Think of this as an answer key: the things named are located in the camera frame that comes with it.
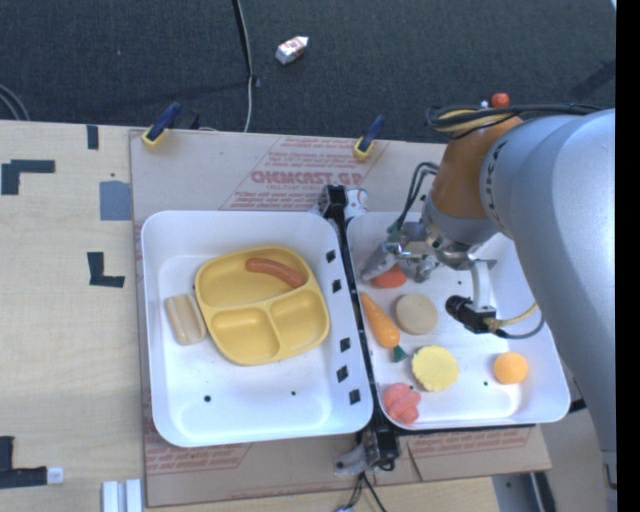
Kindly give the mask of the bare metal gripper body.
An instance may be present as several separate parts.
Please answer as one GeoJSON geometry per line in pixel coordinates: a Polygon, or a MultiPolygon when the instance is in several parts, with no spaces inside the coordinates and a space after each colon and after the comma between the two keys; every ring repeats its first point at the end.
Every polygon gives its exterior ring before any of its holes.
{"type": "Polygon", "coordinates": [[[433,223],[405,221],[400,224],[396,221],[387,229],[387,233],[383,246],[400,259],[418,262],[431,259],[453,270],[470,270],[479,263],[493,269],[497,264],[493,259],[473,257],[472,252],[478,245],[468,245],[447,238],[433,223]]]}

